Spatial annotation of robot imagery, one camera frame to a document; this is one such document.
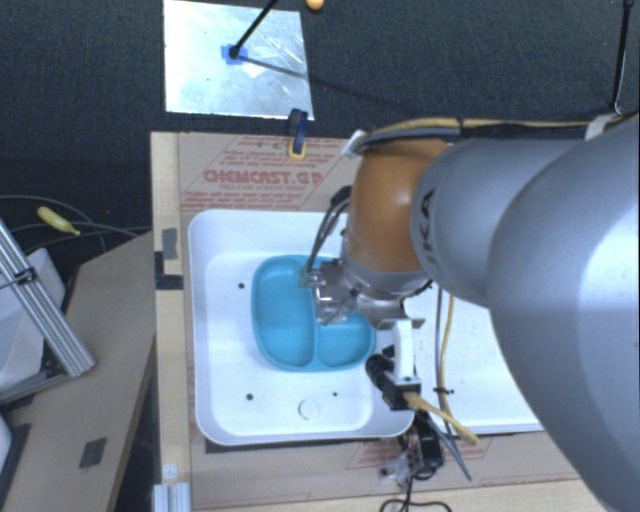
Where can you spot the blue divided plate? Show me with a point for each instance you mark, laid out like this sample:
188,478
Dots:
282,320

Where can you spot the white plastic tray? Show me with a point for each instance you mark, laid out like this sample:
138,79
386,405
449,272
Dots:
225,340
475,360

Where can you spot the black cylinder on white bracket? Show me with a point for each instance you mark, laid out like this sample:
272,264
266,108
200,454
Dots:
403,350

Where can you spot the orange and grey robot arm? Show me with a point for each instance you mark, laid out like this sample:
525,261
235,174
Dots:
525,250

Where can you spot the yellow banana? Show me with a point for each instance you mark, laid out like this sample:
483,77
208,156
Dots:
56,219

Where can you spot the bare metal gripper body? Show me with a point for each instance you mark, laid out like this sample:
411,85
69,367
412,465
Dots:
336,295

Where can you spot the brown cardboard board red print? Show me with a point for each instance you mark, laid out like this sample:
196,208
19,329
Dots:
260,180

